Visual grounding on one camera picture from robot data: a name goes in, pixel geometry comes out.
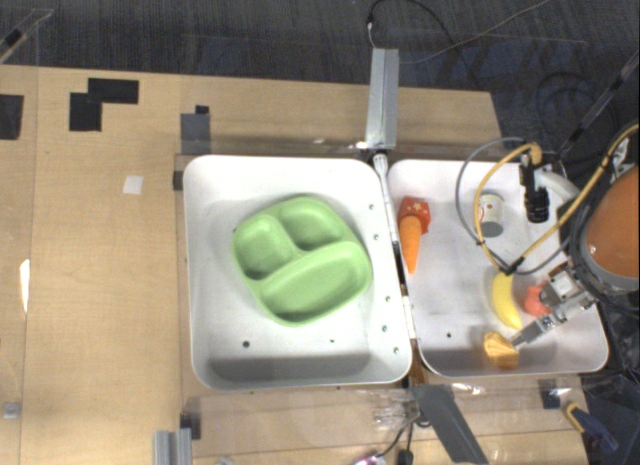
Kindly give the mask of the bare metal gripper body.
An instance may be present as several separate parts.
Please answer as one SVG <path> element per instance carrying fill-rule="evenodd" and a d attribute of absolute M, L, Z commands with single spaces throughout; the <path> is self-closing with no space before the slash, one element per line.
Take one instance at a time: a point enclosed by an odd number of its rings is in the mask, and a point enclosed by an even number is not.
<path fill-rule="evenodd" d="M 570 270 L 562 270 L 549 277 L 549 282 L 562 298 L 558 306 L 551 306 L 555 324 L 564 324 L 589 310 L 596 298 L 574 277 Z"/>

